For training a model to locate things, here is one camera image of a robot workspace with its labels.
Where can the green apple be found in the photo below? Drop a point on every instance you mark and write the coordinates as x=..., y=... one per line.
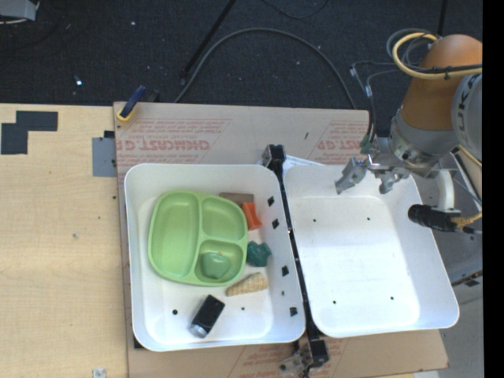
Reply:
x=216, y=265

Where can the white plastic tray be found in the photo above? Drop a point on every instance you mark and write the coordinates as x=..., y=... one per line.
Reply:
x=354, y=258
x=220, y=321

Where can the green divided plate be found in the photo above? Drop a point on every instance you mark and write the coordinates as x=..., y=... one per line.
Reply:
x=177, y=234

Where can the brown rectangular block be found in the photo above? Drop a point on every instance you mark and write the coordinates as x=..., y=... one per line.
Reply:
x=236, y=197

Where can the dark green broccoli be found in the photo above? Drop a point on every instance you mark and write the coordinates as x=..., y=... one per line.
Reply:
x=258, y=254

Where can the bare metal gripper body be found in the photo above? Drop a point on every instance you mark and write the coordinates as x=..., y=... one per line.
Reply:
x=409, y=159

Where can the orange toy carrot piece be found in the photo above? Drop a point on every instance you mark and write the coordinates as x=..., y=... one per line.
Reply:
x=252, y=216

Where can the tan ice cream cone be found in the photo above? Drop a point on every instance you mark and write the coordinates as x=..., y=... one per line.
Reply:
x=248, y=285

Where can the thin black rod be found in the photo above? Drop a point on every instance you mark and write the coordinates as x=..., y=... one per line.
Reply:
x=296, y=242

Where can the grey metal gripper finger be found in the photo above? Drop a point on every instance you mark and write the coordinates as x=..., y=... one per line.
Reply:
x=389, y=181
x=349, y=177

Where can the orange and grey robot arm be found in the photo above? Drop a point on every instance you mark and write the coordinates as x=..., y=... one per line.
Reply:
x=437, y=93

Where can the brown cardboard board red print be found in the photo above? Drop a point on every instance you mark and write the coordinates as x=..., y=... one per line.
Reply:
x=236, y=136

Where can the black cylinder on white bracket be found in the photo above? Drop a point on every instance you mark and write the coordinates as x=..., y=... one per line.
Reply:
x=427, y=216

